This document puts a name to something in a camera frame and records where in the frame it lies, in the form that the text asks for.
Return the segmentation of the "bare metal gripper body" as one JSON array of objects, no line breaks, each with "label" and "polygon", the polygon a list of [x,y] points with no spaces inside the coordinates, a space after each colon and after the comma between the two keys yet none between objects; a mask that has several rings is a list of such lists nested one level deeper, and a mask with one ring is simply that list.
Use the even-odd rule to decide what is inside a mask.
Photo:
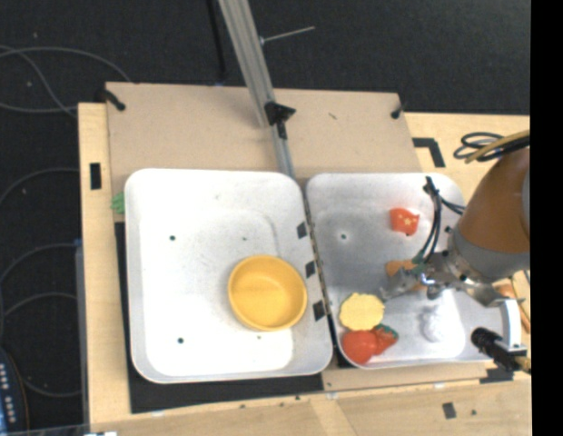
[{"label": "bare metal gripper body", "polygon": [[495,299],[494,280],[469,265],[464,257],[453,251],[434,253],[419,264],[417,276],[426,287],[444,283],[446,290],[464,292],[472,299]]}]

